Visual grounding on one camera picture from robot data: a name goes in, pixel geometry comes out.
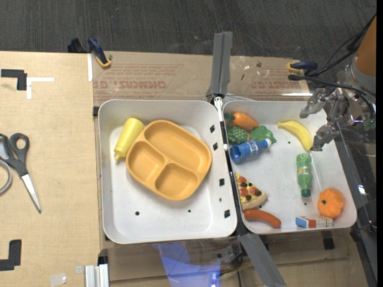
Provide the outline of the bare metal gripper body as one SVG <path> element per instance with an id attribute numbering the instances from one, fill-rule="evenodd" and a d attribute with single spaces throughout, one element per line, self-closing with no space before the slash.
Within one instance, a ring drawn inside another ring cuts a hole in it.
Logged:
<path id="1" fill-rule="evenodd" d="M 374 125 L 375 77 L 347 66 L 338 73 L 337 84 L 329 97 L 327 124 Z"/>

